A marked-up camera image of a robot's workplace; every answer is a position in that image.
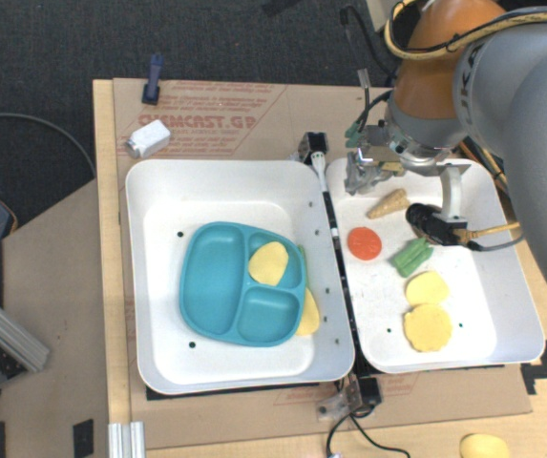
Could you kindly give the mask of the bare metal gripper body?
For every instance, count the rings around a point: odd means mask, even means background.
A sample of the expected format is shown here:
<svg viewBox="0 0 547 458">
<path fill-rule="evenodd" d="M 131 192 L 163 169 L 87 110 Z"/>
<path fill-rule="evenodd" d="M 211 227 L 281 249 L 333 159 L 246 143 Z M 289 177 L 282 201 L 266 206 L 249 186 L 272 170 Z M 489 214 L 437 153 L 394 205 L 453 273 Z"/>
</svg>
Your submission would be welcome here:
<svg viewBox="0 0 547 458">
<path fill-rule="evenodd" d="M 435 175 L 437 165 L 445 158 L 445 148 L 419 142 L 394 125 L 368 125 L 358 139 L 355 154 L 355 162 L 363 170 L 422 176 Z"/>
</svg>

